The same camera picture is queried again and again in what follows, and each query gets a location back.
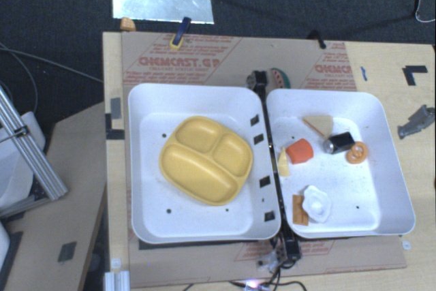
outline black tape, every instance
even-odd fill
[[[263,140],[264,140],[264,135],[263,134],[257,135],[256,137],[253,138],[254,144],[257,144],[257,143],[259,143],[259,142],[261,142]]]
[[[403,68],[404,77],[406,78],[407,84],[409,86],[416,86],[415,78],[413,73],[428,73],[427,67],[425,65],[406,65]]]
[[[263,179],[259,180],[259,185],[260,187],[265,187],[266,185],[270,185],[271,184],[271,178],[269,176],[264,177]]]
[[[275,219],[274,211],[265,212],[265,222],[272,221]]]
[[[72,260],[74,257],[74,251],[76,250],[77,241],[73,241],[72,243],[63,244],[61,247],[61,252],[59,253],[59,257],[57,258],[57,262],[65,262],[68,260]]]
[[[110,115],[112,119],[121,119],[121,98],[110,99]]]
[[[251,126],[256,125],[257,123],[259,123],[259,115],[257,114],[254,118],[250,119],[250,124]]]
[[[15,256],[21,243],[22,232],[13,233],[10,237],[9,249],[0,271],[0,291],[6,287],[6,282],[14,264]]]
[[[110,113],[105,114],[106,121],[106,140],[124,140],[124,130],[112,129],[112,115]]]

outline small wooden block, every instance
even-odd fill
[[[134,32],[136,31],[135,22],[128,17],[123,17],[121,19],[120,29],[122,31]]]
[[[304,199],[304,196],[292,196],[292,223],[308,226],[309,215],[302,209],[302,201]]]

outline cheese slice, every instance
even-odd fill
[[[333,118],[330,115],[309,115],[303,121],[326,140],[333,130]]]
[[[281,147],[281,153],[279,156],[279,175],[280,176],[289,176],[290,172],[289,172],[289,166],[287,164],[287,157],[286,157],[286,150],[285,147]]]

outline yellow plate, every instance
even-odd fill
[[[251,170],[251,147],[232,130],[205,117],[183,121],[163,146],[163,176],[182,192],[210,205],[238,195]]]

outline wire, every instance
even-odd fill
[[[14,104],[14,96],[12,95],[12,92],[9,90],[9,87],[7,87],[7,85],[1,80],[0,80],[0,85],[3,87],[3,90],[5,90],[5,92],[9,96],[9,99],[11,100],[12,104]]]
[[[280,283],[280,274],[281,274],[281,268],[279,268],[278,271],[277,271],[277,283],[274,284],[274,282],[273,282],[274,279],[275,279],[274,276],[271,278],[271,280],[270,280],[269,283],[268,283],[268,286],[269,286],[269,285],[275,285],[273,291],[277,290],[277,288],[279,287],[279,283]]]
[[[276,285],[276,287],[277,287],[277,286],[288,286],[288,285],[294,285],[294,284],[301,286],[301,288],[304,291],[307,291],[306,286],[301,281],[289,281],[287,283],[280,283],[280,284],[279,283],[276,283],[276,284],[272,283],[271,285]]]
[[[22,56],[30,58],[30,59],[35,59],[36,61],[41,61],[41,62],[47,63],[49,65],[53,65],[55,67],[61,68],[63,70],[67,70],[67,71],[69,71],[71,73],[75,73],[75,74],[78,74],[80,76],[84,76],[85,78],[94,80],[96,82],[103,83],[103,80],[98,79],[98,78],[96,78],[94,76],[90,76],[90,75],[88,75],[86,73],[83,73],[83,72],[80,72],[78,70],[75,70],[74,68],[67,67],[66,65],[61,65],[60,63],[56,63],[54,61],[50,61],[48,59],[44,59],[44,58],[39,57],[39,56],[28,54],[27,52],[18,51],[18,50],[12,50],[12,49],[6,48],[6,47],[0,48],[0,51],[5,51],[5,52],[12,53],[12,54],[22,55]]]
[[[35,79],[33,78],[32,73],[29,71],[29,68],[27,68],[27,66],[20,60],[20,58],[17,55],[15,55],[16,53],[13,52],[13,50],[10,50],[8,47],[6,47],[5,44],[2,43],[0,43],[0,46],[1,46],[0,50],[8,52],[13,58],[15,58],[15,60],[17,60],[17,62],[21,65],[21,67],[26,71],[27,75],[29,76],[30,81],[33,85],[33,92],[35,93],[35,105],[33,107],[33,114],[36,114],[36,110],[38,109],[38,88],[36,86],[36,82]]]
[[[183,289],[183,291],[188,291],[192,286],[193,284],[189,284],[186,288]]]
[[[421,20],[421,19],[420,19],[420,15],[419,15],[420,6],[421,6],[421,0],[418,0],[418,7],[416,8],[416,11],[415,11],[415,18],[416,18],[416,20],[417,20],[418,22],[421,22],[421,23],[431,23],[431,22],[435,22],[435,18],[432,19],[432,20]]]

